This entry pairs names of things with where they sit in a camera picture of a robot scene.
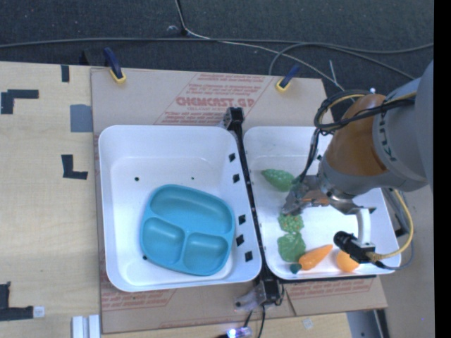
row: cardboard box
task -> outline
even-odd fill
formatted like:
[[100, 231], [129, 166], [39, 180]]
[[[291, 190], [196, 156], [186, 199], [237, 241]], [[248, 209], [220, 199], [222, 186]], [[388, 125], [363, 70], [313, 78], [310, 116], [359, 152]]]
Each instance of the cardboard box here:
[[[248, 312], [237, 310], [234, 301], [249, 292], [253, 282], [140, 293], [119, 291], [109, 282], [104, 260], [98, 138], [111, 125], [220, 125], [231, 106], [243, 108], [244, 131], [254, 126], [312, 126], [326, 98], [322, 82], [294, 78], [290, 88], [281, 93], [275, 88], [280, 77], [133, 69], [125, 70], [125, 74], [127, 80], [117, 84], [109, 69], [91, 70], [102, 332], [243, 322]], [[285, 285], [282, 304], [270, 307], [267, 318], [386, 306], [378, 277], [300, 282]]]

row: wooden surface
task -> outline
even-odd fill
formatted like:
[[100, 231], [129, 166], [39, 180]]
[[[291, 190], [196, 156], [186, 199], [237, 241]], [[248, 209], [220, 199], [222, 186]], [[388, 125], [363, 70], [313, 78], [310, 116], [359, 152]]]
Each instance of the wooden surface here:
[[[99, 314], [93, 136], [70, 131], [70, 105], [91, 105], [89, 67], [0, 63], [0, 91], [38, 89], [0, 115], [0, 284], [9, 306], [43, 306], [45, 316], [0, 322], [0, 337], [70, 337], [73, 316]], [[72, 154], [86, 180], [63, 178]], [[251, 322], [254, 331], [259, 321]], [[123, 337], [215, 337], [230, 324]], [[262, 337], [351, 337], [345, 313], [267, 320]]]

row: blue plate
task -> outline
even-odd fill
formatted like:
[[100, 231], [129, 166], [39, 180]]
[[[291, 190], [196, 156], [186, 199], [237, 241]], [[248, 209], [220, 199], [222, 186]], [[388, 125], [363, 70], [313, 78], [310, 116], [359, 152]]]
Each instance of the blue plate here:
[[193, 275], [213, 275], [226, 264], [234, 235], [235, 216], [225, 201], [168, 184], [149, 198], [140, 244], [152, 263]]

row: orange carrot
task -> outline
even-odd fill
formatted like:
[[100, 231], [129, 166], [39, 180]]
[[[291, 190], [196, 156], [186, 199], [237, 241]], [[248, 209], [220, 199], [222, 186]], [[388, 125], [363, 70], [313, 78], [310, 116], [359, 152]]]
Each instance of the orange carrot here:
[[359, 267], [358, 262], [352, 259], [348, 253], [342, 250], [337, 253], [336, 261], [337, 266], [343, 272], [352, 272], [354, 269]]
[[332, 247], [332, 244], [327, 244], [306, 252], [303, 256], [301, 256], [301, 258], [299, 258], [298, 261], [301, 265], [301, 269], [310, 270], [315, 268], [319, 262], [321, 262], [329, 254]]

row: white tray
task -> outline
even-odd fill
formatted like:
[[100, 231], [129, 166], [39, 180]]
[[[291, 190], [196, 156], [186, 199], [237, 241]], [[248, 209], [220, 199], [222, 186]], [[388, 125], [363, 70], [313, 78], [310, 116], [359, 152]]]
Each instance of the white tray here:
[[[338, 247], [334, 246], [324, 261], [312, 270], [290, 272], [290, 264], [283, 261], [278, 253], [277, 238], [285, 232], [278, 223], [280, 210], [288, 193], [276, 191], [265, 181], [262, 170], [273, 168], [288, 171], [295, 177], [305, 167], [313, 127], [253, 127], [244, 136], [247, 163], [252, 181], [255, 206], [260, 225], [261, 240], [269, 269], [278, 277], [286, 280], [304, 280], [332, 277], [349, 277], [356, 275], [379, 275], [391, 273], [392, 270], [377, 268], [373, 264], [361, 264], [354, 272], [344, 273], [334, 263]], [[319, 138], [319, 154], [323, 154], [330, 141], [330, 136]], [[309, 169], [315, 175], [318, 161]], [[388, 215], [387, 207], [380, 189], [354, 200], [357, 205], [376, 207], [371, 214], [371, 241], [378, 253], [389, 253], [398, 248], [395, 233]], [[302, 213], [304, 228], [301, 230], [307, 250], [324, 244], [333, 244], [333, 236], [343, 230], [358, 235], [355, 215], [343, 215], [334, 208], [307, 208]], [[388, 266], [400, 265], [400, 256], [385, 259]]]
[[[106, 272], [117, 288], [140, 292], [246, 282], [259, 274], [257, 235], [230, 132], [221, 127], [116, 125], [100, 134], [99, 162]], [[213, 194], [233, 209], [240, 244], [234, 239], [227, 263], [216, 274], [179, 273], [143, 259], [139, 230], [144, 207], [152, 191], [165, 184]]]

